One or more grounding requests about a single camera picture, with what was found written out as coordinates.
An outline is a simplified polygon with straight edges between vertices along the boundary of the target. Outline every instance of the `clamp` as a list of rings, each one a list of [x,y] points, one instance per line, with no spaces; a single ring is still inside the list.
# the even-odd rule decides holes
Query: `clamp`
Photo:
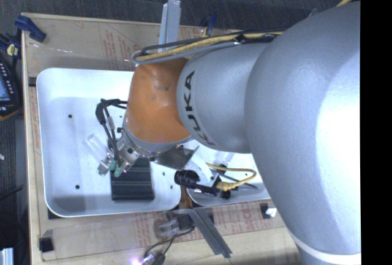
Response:
[[[46,38],[46,34],[43,33],[32,20],[26,16],[19,15],[15,20],[15,26],[17,27],[17,34],[5,35],[0,34],[0,50],[4,50],[7,54],[14,59],[21,59],[21,34],[22,30],[30,32],[30,38],[40,43]]]
[[[204,27],[203,36],[211,37],[213,34],[213,29],[215,28],[216,19],[217,13],[215,12],[201,20],[199,26]]]

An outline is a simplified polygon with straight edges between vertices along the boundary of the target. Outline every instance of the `black electronic device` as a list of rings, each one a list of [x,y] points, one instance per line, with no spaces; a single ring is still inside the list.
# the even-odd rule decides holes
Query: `black electronic device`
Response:
[[[6,63],[0,58],[0,121],[16,114],[19,107],[17,85]]]

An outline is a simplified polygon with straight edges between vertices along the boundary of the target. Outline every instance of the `wooden table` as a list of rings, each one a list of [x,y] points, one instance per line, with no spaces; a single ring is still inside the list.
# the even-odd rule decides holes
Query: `wooden table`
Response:
[[[26,126],[29,240],[32,264],[132,264],[159,239],[153,234],[157,213],[54,218],[44,198],[39,114],[35,79],[49,67],[133,70],[129,55],[156,44],[159,24],[24,13],[47,33],[44,43],[23,31],[23,94]],[[201,36],[201,28],[181,26],[179,38]],[[296,245],[279,214],[264,219],[258,203],[213,208],[217,229],[233,251],[230,259],[214,255],[200,232],[178,239],[170,264],[299,264]],[[42,252],[40,238],[54,250]]]

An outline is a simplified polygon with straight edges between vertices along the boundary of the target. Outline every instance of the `white tray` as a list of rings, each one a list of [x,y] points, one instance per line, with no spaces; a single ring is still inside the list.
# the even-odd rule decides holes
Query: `white tray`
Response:
[[[83,140],[94,133],[106,142],[103,127],[95,117],[100,99],[127,100],[133,72],[86,69],[46,69],[37,78],[45,201],[62,217],[167,211],[180,201],[181,189],[174,183],[175,170],[151,163],[155,199],[151,201],[112,201],[109,174],[97,174],[98,163],[86,150]],[[117,127],[123,123],[124,110],[110,107]],[[187,143],[195,148],[196,141]],[[224,152],[200,146],[195,155],[219,165]],[[235,154],[230,167],[253,168],[250,154]],[[228,175],[239,180],[244,173]],[[263,200],[269,198],[260,175],[252,181],[255,190],[232,192],[230,199],[189,191],[202,206]]]

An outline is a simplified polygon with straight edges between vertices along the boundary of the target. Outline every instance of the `black connector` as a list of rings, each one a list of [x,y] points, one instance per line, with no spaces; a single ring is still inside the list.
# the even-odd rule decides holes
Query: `black connector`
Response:
[[[96,108],[96,117],[101,125],[106,123],[105,112],[107,112],[107,108],[109,106],[115,106],[118,108],[126,109],[126,107],[121,106],[121,104],[126,104],[126,101],[121,101],[119,99],[112,99],[112,100],[105,100],[101,99],[100,103],[97,105]]]
[[[199,175],[193,170],[178,170],[174,175],[174,182],[178,185],[183,185],[185,188],[199,189],[202,193],[213,196],[217,196],[219,194],[220,190],[215,188],[215,185],[221,181],[220,177],[216,178],[212,187],[198,184],[199,181]]]

